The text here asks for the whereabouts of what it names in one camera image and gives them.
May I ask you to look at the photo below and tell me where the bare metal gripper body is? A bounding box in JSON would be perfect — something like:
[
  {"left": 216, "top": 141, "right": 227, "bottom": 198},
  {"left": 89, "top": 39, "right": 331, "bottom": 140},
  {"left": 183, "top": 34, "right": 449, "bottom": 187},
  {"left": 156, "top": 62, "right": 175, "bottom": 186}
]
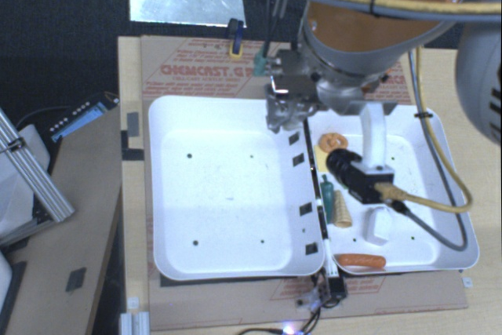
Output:
[{"left": 270, "top": 49, "right": 378, "bottom": 115}]

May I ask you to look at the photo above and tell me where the orange pretzel biscuit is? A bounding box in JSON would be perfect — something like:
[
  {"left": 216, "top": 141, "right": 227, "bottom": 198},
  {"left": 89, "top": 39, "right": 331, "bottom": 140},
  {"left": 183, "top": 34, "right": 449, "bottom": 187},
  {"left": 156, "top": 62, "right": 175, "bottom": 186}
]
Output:
[{"left": 318, "top": 132, "right": 349, "bottom": 154}]

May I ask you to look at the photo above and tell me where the pale yellow cheese slice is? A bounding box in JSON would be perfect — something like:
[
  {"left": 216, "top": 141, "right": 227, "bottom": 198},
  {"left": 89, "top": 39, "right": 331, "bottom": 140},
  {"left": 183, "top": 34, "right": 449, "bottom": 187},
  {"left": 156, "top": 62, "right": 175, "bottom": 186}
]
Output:
[{"left": 315, "top": 150, "right": 333, "bottom": 174}]

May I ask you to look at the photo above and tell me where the brown cardboard board red print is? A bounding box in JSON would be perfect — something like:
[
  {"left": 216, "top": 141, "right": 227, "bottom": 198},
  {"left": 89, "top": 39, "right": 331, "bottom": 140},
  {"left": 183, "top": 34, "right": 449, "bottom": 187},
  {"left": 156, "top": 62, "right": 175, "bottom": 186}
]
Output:
[{"left": 140, "top": 35, "right": 470, "bottom": 331}]

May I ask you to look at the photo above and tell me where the thin black and white rod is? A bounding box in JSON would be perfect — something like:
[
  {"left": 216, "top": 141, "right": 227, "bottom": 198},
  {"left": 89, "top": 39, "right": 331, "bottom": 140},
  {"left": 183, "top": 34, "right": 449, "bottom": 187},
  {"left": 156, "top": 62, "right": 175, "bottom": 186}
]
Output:
[{"left": 304, "top": 123, "right": 337, "bottom": 276}]

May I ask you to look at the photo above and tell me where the white plastic tray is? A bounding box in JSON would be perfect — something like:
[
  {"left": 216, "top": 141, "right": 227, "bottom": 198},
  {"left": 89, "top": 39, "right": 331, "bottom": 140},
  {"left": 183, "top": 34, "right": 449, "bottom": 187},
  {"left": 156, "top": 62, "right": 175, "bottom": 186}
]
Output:
[
  {"left": 147, "top": 95, "right": 328, "bottom": 282},
  {"left": 304, "top": 105, "right": 481, "bottom": 274}
]

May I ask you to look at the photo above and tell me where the dark green bottle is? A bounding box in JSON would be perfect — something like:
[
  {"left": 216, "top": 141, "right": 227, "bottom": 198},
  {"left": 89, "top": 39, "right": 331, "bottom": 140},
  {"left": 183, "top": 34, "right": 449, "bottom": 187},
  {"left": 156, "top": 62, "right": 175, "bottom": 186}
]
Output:
[{"left": 320, "top": 174, "right": 336, "bottom": 224}]

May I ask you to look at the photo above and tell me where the tan ice cream cone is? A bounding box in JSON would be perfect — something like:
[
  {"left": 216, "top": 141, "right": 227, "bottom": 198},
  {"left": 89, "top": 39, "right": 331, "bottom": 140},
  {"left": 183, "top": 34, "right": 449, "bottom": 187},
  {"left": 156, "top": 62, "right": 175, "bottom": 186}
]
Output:
[{"left": 333, "top": 190, "right": 353, "bottom": 229}]

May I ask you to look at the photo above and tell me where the orange sausage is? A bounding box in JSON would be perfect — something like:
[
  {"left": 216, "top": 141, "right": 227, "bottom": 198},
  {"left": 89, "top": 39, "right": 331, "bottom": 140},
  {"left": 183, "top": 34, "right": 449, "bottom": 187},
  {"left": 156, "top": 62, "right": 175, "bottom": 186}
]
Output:
[{"left": 337, "top": 253, "right": 387, "bottom": 271}]

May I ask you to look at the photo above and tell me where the black cylinder on white bracket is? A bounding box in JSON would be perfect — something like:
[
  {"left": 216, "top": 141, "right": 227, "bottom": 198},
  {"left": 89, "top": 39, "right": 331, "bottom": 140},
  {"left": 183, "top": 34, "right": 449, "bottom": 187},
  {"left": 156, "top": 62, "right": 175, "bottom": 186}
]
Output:
[{"left": 326, "top": 100, "right": 398, "bottom": 206}]

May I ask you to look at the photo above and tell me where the black block with thin wires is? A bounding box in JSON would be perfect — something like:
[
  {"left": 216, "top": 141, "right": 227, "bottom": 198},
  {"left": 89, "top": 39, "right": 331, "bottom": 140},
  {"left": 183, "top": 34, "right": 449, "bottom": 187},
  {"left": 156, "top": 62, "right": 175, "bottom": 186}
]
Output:
[{"left": 328, "top": 277, "right": 349, "bottom": 300}]

